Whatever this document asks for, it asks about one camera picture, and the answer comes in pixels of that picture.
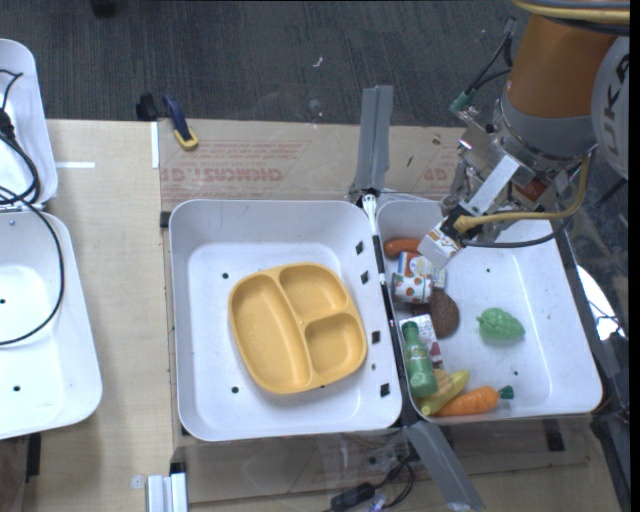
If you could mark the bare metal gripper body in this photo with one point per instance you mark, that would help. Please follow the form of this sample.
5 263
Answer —
475 150

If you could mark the white and orange small carton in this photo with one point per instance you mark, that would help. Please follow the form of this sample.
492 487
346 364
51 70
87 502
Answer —
436 247

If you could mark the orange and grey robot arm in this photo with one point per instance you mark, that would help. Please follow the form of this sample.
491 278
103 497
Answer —
555 65

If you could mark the orange sausage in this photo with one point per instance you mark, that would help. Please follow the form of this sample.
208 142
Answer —
400 245

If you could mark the thin black and white rod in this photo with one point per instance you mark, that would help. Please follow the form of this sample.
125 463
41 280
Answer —
378 255

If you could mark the white plastic tray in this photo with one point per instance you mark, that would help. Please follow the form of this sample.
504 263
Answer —
550 300
22 130
210 390
30 360

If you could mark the brown biscuit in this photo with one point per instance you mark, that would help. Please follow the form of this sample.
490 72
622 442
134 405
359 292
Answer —
445 315

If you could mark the brown cardboard board red print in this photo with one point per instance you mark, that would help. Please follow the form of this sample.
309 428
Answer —
300 160

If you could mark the green grapes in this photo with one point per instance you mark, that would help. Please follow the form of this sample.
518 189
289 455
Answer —
500 326

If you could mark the white carton red print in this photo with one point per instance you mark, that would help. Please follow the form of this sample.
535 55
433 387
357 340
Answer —
429 330

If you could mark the green bottle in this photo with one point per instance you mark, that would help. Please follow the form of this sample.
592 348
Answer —
419 365

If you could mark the yellow corn cob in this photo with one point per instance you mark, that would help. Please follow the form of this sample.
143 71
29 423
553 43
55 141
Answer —
442 380

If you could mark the yellow banana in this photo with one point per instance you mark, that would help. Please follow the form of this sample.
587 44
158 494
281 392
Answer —
452 387

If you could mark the orange carrot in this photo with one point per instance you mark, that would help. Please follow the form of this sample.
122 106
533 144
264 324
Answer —
470 401

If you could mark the yellow divided plate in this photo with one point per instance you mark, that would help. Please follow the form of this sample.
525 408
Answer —
295 327

